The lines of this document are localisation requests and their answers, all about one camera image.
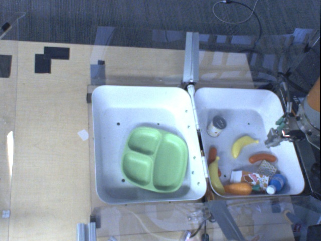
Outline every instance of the can lid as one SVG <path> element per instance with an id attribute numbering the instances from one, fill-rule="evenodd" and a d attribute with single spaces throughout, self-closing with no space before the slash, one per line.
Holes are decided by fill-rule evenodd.
<path id="1" fill-rule="evenodd" d="M 266 188 L 266 193 L 268 193 L 269 195 L 274 195 L 276 193 L 276 187 L 272 186 L 272 185 L 269 185 Z"/>
<path id="2" fill-rule="evenodd" d="M 213 126 L 218 129 L 224 129 L 226 127 L 226 120 L 224 120 L 221 116 L 215 116 L 212 120 Z"/>

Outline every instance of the yellow banana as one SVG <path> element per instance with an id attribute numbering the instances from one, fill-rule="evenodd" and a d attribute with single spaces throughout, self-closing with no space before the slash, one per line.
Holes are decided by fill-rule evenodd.
<path id="1" fill-rule="evenodd" d="M 242 136 L 237 141 L 234 142 L 232 146 L 232 155 L 234 158 L 237 158 L 242 150 L 242 148 L 251 143 L 258 143 L 258 139 L 253 139 L 250 136 Z"/>
<path id="2" fill-rule="evenodd" d="M 214 190 L 216 192 L 223 195 L 225 193 L 225 191 L 224 191 L 224 187 L 221 183 L 221 180 L 220 180 L 219 174 L 218 174 L 218 160 L 219 159 L 220 159 L 220 157 L 216 156 L 215 161 L 209 164 L 209 174 L 210 174 L 210 180 L 211 180 L 212 187 L 214 188 Z"/>

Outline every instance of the green divided plate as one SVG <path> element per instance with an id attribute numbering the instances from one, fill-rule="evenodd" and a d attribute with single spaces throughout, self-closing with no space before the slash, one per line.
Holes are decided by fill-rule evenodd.
<path id="1" fill-rule="evenodd" d="M 174 192 L 186 171 L 188 148 L 179 136 L 152 127 L 137 127 L 126 142 L 121 160 L 125 179 L 158 193 Z"/>

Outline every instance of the small white paper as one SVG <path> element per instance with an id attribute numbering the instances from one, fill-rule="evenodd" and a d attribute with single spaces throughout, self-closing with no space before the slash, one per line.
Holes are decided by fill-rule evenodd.
<path id="1" fill-rule="evenodd" d="M 2 219 L 6 219 L 10 217 L 10 211 L 2 211 Z"/>
<path id="2" fill-rule="evenodd" d="M 78 135 L 80 136 L 82 141 L 85 141 L 85 140 L 87 140 L 89 138 L 89 134 L 85 129 L 83 129 L 81 131 L 78 131 Z"/>

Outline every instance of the blue bottle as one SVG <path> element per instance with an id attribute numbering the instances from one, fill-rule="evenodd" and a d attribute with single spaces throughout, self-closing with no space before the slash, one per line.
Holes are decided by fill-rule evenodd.
<path id="1" fill-rule="evenodd" d="M 266 193 L 273 195 L 280 191 L 286 183 L 286 178 L 282 174 L 275 174 L 266 188 Z"/>

